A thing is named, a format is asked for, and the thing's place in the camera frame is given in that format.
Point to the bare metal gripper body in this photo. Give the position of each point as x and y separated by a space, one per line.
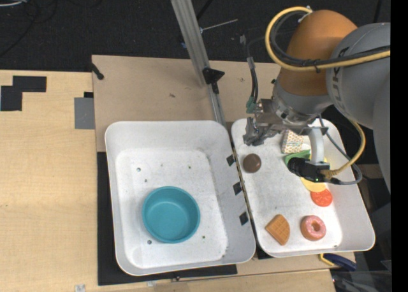
271 115

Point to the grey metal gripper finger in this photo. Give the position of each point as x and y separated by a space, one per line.
249 134
263 137

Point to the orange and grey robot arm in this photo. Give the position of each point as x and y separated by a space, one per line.
360 93

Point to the brown round biscuit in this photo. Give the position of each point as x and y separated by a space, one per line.
252 163

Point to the white patterned carton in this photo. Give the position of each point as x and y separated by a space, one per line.
291 142

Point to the green toy leaf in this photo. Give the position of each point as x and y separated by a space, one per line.
291 157

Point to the white plastic tray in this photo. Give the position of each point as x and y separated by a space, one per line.
172 137
274 188

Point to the yellow toy food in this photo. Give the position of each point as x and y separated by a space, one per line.
310 185

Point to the orange round slice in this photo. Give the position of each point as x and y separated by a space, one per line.
322 198

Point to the orange waffle piece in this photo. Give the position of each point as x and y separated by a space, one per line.
279 228

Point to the pink doughnut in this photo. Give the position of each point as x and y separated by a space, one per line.
307 231

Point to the teal bowl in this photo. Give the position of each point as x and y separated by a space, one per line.
170 215

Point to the brown cardboard board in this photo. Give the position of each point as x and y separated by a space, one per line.
143 93

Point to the black cylinder on white bracket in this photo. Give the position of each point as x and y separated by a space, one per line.
306 167

